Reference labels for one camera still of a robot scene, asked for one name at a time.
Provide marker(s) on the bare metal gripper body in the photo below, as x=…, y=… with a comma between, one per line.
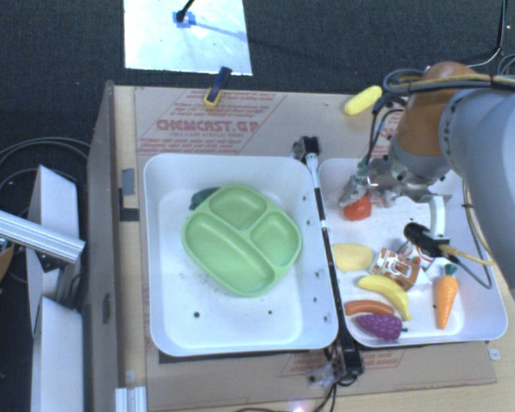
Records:
x=405, y=186

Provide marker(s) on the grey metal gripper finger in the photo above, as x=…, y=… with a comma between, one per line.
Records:
x=389, y=199
x=354, y=189

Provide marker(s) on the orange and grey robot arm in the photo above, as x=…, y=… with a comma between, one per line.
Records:
x=480, y=144

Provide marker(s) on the red toy pepper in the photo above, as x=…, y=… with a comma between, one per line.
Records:
x=358, y=210

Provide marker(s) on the thin black and white rod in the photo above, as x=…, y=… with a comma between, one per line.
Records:
x=324, y=221

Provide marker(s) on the white and red can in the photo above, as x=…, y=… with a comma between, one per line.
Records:
x=412, y=253

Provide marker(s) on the pale yellow toy potato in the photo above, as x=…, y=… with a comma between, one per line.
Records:
x=352, y=257

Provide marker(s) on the orange and white carton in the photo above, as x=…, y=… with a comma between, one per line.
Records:
x=395, y=268

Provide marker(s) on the yellow corn cob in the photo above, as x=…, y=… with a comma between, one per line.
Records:
x=362, y=100

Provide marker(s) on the yellow banana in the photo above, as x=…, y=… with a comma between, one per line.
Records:
x=388, y=292

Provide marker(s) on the orange sausage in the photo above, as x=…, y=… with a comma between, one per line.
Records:
x=367, y=307

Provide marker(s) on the orange carrot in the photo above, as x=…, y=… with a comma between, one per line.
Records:
x=445, y=298

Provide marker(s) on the purple grapes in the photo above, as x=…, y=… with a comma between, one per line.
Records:
x=379, y=326

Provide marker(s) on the green divided plate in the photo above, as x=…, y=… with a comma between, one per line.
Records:
x=236, y=247

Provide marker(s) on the white plastic tray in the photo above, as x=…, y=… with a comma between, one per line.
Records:
x=472, y=316
x=240, y=316

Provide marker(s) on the brown cardboard board red print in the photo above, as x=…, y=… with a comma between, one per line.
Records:
x=223, y=122

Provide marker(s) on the dark green toy vegetable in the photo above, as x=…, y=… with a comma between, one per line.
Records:
x=198, y=198

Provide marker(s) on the black cylinder on white bracket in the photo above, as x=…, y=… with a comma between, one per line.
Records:
x=425, y=238

